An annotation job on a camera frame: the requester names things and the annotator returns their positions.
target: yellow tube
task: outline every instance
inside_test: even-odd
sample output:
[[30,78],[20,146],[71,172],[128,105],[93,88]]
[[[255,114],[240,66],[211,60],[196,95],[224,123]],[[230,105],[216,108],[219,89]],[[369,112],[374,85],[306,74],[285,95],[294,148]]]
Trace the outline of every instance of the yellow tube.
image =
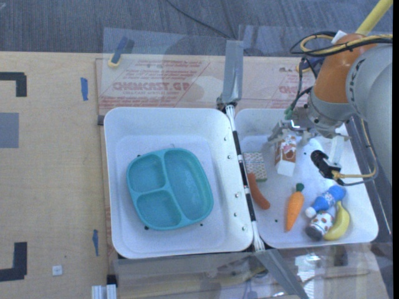
[[357,29],[356,33],[366,36],[389,10],[392,4],[393,0],[379,0],[374,9]]

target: banana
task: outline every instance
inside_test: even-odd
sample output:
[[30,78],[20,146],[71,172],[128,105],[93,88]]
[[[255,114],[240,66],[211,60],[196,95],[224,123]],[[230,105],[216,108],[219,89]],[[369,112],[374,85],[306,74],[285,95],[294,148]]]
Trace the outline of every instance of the banana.
[[343,207],[341,201],[336,203],[337,213],[334,225],[325,233],[325,240],[336,240],[344,235],[349,227],[350,215]]

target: carrot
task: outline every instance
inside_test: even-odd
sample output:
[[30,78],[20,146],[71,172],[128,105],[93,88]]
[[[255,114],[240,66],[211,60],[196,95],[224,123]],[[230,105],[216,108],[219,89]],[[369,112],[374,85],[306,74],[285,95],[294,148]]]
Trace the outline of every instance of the carrot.
[[295,221],[298,218],[300,210],[304,204],[305,196],[302,190],[305,186],[302,183],[296,185],[296,191],[291,194],[287,205],[286,231],[290,231]]
[[251,190],[251,196],[254,199],[255,203],[258,204],[262,209],[269,209],[270,202],[262,195],[261,191],[259,190],[256,177],[254,173],[248,173],[248,183],[249,189]]

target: brown and white carton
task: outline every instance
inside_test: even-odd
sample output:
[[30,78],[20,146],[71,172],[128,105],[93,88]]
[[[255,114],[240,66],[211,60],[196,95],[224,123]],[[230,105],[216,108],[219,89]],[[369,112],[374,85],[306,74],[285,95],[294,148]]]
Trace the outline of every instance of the brown and white carton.
[[274,165],[277,173],[285,176],[294,174],[297,153],[297,142],[294,135],[287,135],[276,143]]

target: teal divided plate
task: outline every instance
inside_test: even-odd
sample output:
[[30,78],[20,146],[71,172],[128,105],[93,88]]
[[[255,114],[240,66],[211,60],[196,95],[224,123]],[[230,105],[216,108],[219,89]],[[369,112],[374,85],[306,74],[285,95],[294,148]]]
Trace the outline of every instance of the teal divided plate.
[[152,229],[194,224],[213,208],[205,171],[186,149],[163,149],[135,158],[127,168],[127,186],[139,218]]

